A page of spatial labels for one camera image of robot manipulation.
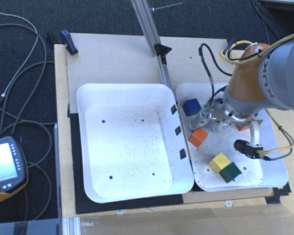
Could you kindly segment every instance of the white tray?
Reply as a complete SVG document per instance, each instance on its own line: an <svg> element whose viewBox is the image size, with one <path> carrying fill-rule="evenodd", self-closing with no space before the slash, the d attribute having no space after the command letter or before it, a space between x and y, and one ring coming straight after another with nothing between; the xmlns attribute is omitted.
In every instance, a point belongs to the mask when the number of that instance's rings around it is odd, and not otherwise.
<svg viewBox="0 0 294 235"><path fill-rule="evenodd" d="M172 113L175 98L168 87L84 84L77 105L84 187L91 200L107 203L192 188L187 146L183 132L175 132L181 123L178 112Z"/></svg>
<svg viewBox="0 0 294 235"><path fill-rule="evenodd" d="M215 84L215 91L226 84ZM211 96L210 84L203 83L183 83L176 90L177 101L181 108L181 118L185 129L186 138L192 132L189 125L194 122L195 116L187 117L182 109L186 100L196 98L200 105L203 105ZM259 112L254 119L262 119L259 125L260 144L265 150L279 147L270 118L265 110ZM215 131L215 123L210 122L203 129L208 132L205 141L197 148L188 141L189 152L194 171L196 184L205 191L220 191L244 188L267 188L282 187L288 181L288 172L284 160L264 161L261 159L251 159L234 149L234 141L242 139L250 141L249 129L239 131L236 125L225 126L220 132ZM215 173L208 163L220 152L222 152L230 162L242 172L234 181L227 183L218 173ZM269 157L279 157L280 152L274 152Z"/></svg>

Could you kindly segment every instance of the screen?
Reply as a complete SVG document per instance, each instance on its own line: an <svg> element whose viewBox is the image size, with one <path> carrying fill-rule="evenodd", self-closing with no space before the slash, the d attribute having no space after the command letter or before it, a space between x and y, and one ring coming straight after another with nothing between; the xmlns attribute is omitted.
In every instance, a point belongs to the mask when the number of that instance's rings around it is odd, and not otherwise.
<svg viewBox="0 0 294 235"><path fill-rule="evenodd" d="M10 145L9 143L2 143L0 144L0 181L17 176Z"/></svg>

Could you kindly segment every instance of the black floor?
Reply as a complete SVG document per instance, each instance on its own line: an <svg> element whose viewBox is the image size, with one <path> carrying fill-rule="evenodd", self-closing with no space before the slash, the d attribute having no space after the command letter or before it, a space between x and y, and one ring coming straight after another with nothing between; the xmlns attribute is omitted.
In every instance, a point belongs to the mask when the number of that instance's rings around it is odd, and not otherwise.
<svg viewBox="0 0 294 235"><path fill-rule="evenodd" d="M259 4L258 8L267 23L267 34L251 0L148 1L154 8L182 2L155 11L154 19L161 36L235 38L272 44L294 33L294 12L266 9ZM43 41L48 32L58 36L63 29L79 33L142 35L130 0L0 0L0 12L31 21ZM0 24L31 27L21 19L4 15L0 15ZM0 95L30 53L34 42L35 34L28 28L0 26ZM39 41L24 69L44 59L45 51ZM6 111L17 116L42 74L37 90L21 114L21 119L27 121L19 122L16 129L5 130L15 119L5 115L2 121L0 111L0 129L4 131L0 136L11 135L13 130L12 135L22 144L26 159L33 163L40 161L48 151L48 133L53 139L56 122L53 53L48 47L47 60L50 63L44 73L41 73L43 65L38 65L20 75L6 99ZM57 217L54 140L50 153L38 166L29 168L26 192L21 191L0 203L0 222ZM51 181L50 202L49 183L44 172Z"/></svg>

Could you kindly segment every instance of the blue clamp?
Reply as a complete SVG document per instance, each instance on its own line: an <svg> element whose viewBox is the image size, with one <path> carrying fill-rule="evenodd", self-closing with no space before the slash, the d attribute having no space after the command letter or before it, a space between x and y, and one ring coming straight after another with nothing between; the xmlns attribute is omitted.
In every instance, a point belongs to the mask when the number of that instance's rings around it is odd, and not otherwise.
<svg viewBox="0 0 294 235"><path fill-rule="evenodd" d="M60 33L60 37L61 37L63 43L65 43L67 45L67 51L70 53L71 56L78 53L78 50L74 46L72 37L67 30L65 30L65 29L62 30Z"/></svg>

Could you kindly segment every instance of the green block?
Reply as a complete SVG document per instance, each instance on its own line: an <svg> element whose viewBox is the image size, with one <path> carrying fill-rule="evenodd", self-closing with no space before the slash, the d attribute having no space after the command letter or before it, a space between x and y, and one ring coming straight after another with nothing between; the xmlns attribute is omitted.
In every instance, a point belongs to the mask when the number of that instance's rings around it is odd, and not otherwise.
<svg viewBox="0 0 294 235"><path fill-rule="evenodd" d="M237 168L237 166L232 162L228 166L226 166L224 169L222 169L219 174L221 177L229 183L234 178L236 178L238 175L240 175L242 172L240 169Z"/></svg>

